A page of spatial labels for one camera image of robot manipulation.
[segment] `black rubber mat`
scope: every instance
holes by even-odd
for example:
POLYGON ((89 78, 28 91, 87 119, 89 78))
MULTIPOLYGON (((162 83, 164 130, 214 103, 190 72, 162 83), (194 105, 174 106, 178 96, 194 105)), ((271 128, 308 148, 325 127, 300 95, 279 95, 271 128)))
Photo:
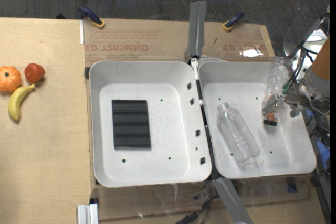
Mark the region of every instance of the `black rubber mat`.
POLYGON ((146 100, 112 100, 114 148, 151 148, 146 100))

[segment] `yellow clamp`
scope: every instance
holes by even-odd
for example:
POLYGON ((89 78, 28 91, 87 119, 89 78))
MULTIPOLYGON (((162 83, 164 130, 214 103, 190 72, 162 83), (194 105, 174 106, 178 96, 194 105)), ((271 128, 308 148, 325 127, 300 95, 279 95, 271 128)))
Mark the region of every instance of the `yellow clamp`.
POLYGON ((230 30, 236 26, 236 24, 233 24, 233 25, 231 25, 230 27, 226 27, 225 25, 226 25, 228 22, 229 22, 229 21, 227 20, 225 23, 222 24, 222 29, 223 29, 224 31, 226 31, 226 32, 230 32, 230 30))
POLYGON ((101 24, 99 25, 99 24, 97 24, 97 23, 95 23, 93 20, 91 21, 91 24, 92 25, 94 25, 94 26, 96 26, 96 27, 98 27, 98 28, 104 28, 104 26, 105 26, 105 21, 104 20, 102 20, 102 19, 100 19, 101 20, 101 24))

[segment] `wooden table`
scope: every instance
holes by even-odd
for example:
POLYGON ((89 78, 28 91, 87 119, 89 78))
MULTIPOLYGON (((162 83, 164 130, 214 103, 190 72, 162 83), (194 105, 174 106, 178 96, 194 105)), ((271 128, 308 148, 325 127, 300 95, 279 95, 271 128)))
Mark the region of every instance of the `wooden table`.
MULTIPOLYGON (((85 52, 79 21, 0 18, 0 66, 24 77, 35 62, 45 81, 22 104, 19 123, 8 115, 9 94, 0 94, 0 223, 76 223, 76 208, 88 204, 91 171, 85 52)), ((317 194, 308 200, 247 208, 258 223, 323 223, 317 194)), ((104 223, 175 223, 185 214, 104 223)), ((231 223, 225 209, 206 223, 231 223)))

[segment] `bottle cap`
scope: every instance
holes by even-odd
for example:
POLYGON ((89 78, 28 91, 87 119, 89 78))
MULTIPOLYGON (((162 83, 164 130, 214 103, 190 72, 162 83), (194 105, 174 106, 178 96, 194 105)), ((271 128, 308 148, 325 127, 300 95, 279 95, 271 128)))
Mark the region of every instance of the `bottle cap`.
POLYGON ((223 104, 221 104, 221 105, 219 105, 219 106, 217 107, 217 110, 218 110, 219 112, 221 112, 221 111, 225 110, 225 109, 228 108, 228 107, 229 107, 229 104, 228 104, 228 103, 223 103, 223 104))

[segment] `blue clamp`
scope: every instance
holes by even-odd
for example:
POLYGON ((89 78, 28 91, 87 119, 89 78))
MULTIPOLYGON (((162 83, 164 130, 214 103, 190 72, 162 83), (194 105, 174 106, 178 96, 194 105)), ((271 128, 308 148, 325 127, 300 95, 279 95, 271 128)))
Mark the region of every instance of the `blue clamp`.
POLYGON ((229 32, 232 28, 235 27, 235 25, 238 23, 238 21, 243 18, 244 13, 238 13, 235 15, 231 20, 226 21, 225 23, 222 24, 222 29, 224 31, 229 32))
POLYGON ((105 26, 104 20, 100 19, 93 11, 86 7, 80 7, 78 9, 79 13, 82 15, 82 17, 88 17, 91 20, 91 23, 98 27, 103 28, 105 26))

